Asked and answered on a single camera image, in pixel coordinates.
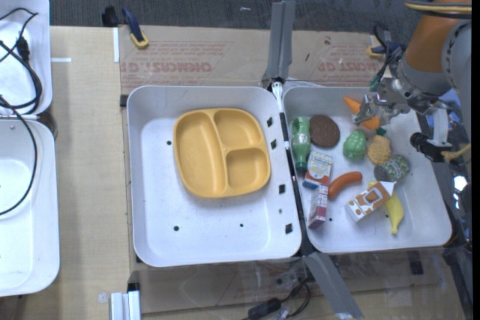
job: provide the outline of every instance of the yellow banana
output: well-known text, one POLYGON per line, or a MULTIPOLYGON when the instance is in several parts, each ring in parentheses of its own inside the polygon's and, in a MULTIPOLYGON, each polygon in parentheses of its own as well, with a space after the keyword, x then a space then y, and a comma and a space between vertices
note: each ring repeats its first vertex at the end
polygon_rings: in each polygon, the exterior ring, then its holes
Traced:
MULTIPOLYGON (((371 181, 368 183, 368 186, 371 187, 375 183, 376 181, 371 181)), ((404 207, 395 192, 393 192, 391 198, 385 202, 385 206, 387 207, 388 217, 391 222, 391 233, 396 235, 398 232, 398 224, 400 224, 400 221, 404 218, 404 207)))

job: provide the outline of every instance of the green vegetable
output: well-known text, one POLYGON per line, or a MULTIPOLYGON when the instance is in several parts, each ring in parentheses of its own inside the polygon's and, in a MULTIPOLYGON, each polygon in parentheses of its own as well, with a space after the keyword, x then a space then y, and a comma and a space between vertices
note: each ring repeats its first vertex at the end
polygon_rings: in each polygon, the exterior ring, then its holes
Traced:
POLYGON ((349 159, 360 160, 367 150, 367 137, 365 133, 358 129, 354 130, 343 144, 343 155, 349 159))

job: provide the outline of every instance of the white container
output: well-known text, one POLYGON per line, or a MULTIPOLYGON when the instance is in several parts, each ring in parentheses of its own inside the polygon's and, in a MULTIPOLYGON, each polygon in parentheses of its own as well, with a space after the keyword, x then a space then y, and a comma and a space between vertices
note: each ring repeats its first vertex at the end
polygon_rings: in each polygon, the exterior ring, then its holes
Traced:
MULTIPOLYGON (((38 13, 25 27, 30 64, 43 86, 40 103, 27 124, 37 143, 37 169, 27 197, 0 216, 0 297, 26 295, 49 286, 60 266, 59 211, 55 140, 35 120, 52 102, 49 0, 0 0, 0 16, 17 7, 38 13)), ((12 47, 30 15, 24 11, 0 20, 0 40, 12 47)), ((0 48, 0 58, 5 50, 0 48)), ((21 64, 7 57, 0 64, 0 94, 10 104, 35 95, 32 81, 21 64)), ((24 113, 28 108, 19 109, 24 113)), ((0 212, 18 202, 27 191, 34 165, 32 138, 10 109, 0 107, 0 212)))
MULTIPOLYGON (((411 175, 395 188, 405 217, 397 235, 390 233, 384 208, 361 223, 347 216, 345 203, 374 180, 374 165, 366 158, 354 163, 342 155, 342 144, 357 128, 343 102, 346 94, 357 100, 366 88, 291 88, 283 105, 289 128, 294 118, 328 115, 340 127, 340 141, 333 148, 316 148, 333 156, 330 180, 359 170, 362 184, 340 192, 328 202, 326 222, 307 229, 310 242, 324 253, 355 253, 439 246, 450 237, 452 226, 441 196, 432 164, 409 144, 412 133, 420 131, 411 112, 394 118, 385 126, 392 141, 392 153, 411 162, 411 175)), ((283 146, 278 105, 272 93, 260 87, 144 86, 134 90, 127 101, 130 176, 133 208, 133 244, 136 254, 154 267, 198 265, 282 259, 294 256, 302 234, 283 146), (203 108, 246 109, 262 126, 271 157, 271 180, 260 191, 225 199, 202 199, 182 185, 173 154, 173 126, 183 113, 203 108), (267 121, 272 119, 269 127, 267 121), (270 143, 276 140, 272 150, 270 143), (279 185, 285 192, 279 193, 279 185), (291 225, 292 231, 286 232, 291 225)), ((365 131, 368 138, 374 131, 365 131)), ((311 189, 299 180, 305 219, 311 189)))

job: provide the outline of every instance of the toy bottle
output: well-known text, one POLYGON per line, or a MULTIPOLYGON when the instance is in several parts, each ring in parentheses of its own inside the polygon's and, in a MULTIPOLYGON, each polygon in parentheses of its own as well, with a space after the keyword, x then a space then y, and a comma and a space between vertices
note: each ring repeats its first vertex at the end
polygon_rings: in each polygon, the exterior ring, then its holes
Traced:
POLYGON ((292 153, 295 158, 295 169, 302 174, 307 171, 310 143, 310 120, 296 118, 292 123, 292 153))

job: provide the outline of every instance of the brown cookie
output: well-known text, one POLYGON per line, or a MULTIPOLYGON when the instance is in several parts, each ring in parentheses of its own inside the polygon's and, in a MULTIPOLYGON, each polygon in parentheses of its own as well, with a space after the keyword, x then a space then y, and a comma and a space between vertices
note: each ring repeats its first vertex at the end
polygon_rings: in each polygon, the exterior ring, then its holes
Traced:
POLYGON ((340 128, 330 117, 315 115, 310 118, 310 140, 319 147, 333 147, 340 140, 340 128))

